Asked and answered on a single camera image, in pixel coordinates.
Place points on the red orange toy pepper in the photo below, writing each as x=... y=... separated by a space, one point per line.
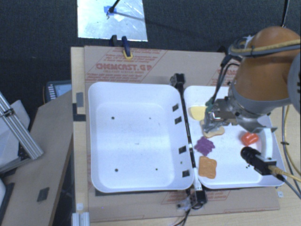
x=249 y=138

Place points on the brown cardboard board red print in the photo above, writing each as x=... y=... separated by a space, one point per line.
x=150 y=65

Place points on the pale yellow toy cheese slice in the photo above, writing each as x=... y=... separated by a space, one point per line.
x=197 y=112

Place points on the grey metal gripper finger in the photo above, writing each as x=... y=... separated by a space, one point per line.
x=216 y=125
x=207 y=125

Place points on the black cylinder on white bracket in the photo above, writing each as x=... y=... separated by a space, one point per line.
x=255 y=160

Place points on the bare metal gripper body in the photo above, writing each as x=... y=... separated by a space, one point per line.
x=225 y=110

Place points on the white plastic tray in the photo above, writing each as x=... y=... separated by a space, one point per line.
x=232 y=163
x=134 y=138

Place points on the purple toy grapes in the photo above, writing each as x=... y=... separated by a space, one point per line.
x=204 y=146

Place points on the thin black and white rod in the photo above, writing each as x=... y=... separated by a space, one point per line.
x=188 y=131

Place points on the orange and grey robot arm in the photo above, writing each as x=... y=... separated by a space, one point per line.
x=263 y=74

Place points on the beige toy biscuit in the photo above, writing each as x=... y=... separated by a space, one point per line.
x=215 y=133

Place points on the orange toy bread slice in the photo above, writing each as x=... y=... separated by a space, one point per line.
x=207 y=167

